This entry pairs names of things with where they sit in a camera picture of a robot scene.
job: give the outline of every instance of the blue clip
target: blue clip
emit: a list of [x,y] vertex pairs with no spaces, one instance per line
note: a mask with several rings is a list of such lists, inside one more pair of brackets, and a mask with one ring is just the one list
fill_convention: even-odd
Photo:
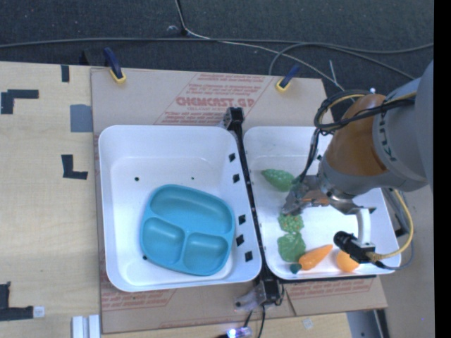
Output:
[[104,55],[106,62],[110,65],[110,74],[113,77],[114,81],[118,84],[125,82],[125,79],[127,79],[127,77],[122,72],[121,66],[119,65],[119,61],[116,58],[116,55],[114,55],[114,52],[110,48],[105,48]]
[[295,64],[290,72],[277,82],[276,89],[279,92],[284,92],[288,88],[288,85],[290,85],[291,79],[299,72],[299,70],[301,70],[301,65]]

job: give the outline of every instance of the brown object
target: brown object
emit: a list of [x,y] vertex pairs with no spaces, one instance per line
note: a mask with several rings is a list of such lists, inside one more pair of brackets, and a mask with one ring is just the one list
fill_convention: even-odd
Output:
[[[380,106],[383,95],[369,94],[359,98],[343,118],[352,118],[365,109]],[[387,168],[377,156],[373,142],[373,120],[368,117],[349,123],[335,132],[324,156],[329,165],[348,175],[379,175]]]

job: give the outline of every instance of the dark floor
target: dark floor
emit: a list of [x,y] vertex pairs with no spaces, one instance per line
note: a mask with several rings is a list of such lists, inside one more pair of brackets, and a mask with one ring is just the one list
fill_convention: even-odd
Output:
[[[284,75],[298,62],[298,76],[321,78],[330,96],[372,87],[387,94],[434,57],[434,0],[178,1],[0,0],[0,61],[104,65],[109,46],[127,68]],[[271,65],[297,43],[286,53],[300,62],[281,56]],[[433,286],[412,287],[429,300],[406,307],[416,293],[405,287],[397,298],[400,286],[424,279],[403,272],[385,281],[393,337],[405,327],[433,337]],[[427,319],[417,319],[423,312]]]

